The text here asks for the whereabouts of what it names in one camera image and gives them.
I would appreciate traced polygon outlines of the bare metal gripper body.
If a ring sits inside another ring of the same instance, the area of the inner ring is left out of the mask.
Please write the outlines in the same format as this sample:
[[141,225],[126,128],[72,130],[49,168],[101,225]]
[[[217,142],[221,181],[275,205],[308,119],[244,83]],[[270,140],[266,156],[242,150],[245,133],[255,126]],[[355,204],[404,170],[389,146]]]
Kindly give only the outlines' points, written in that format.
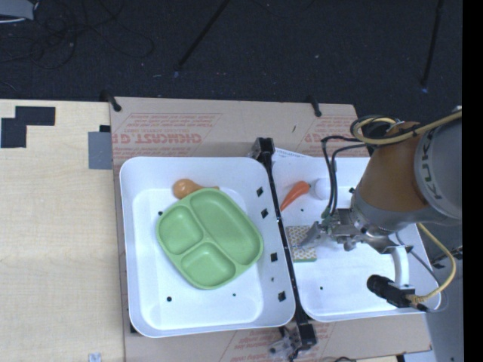
[[368,222],[352,209],[336,209],[333,213],[323,213],[321,226],[332,241],[342,246],[347,238],[357,240],[358,244],[367,244],[381,254],[389,254],[399,246],[389,237],[393,234],[392,231]]

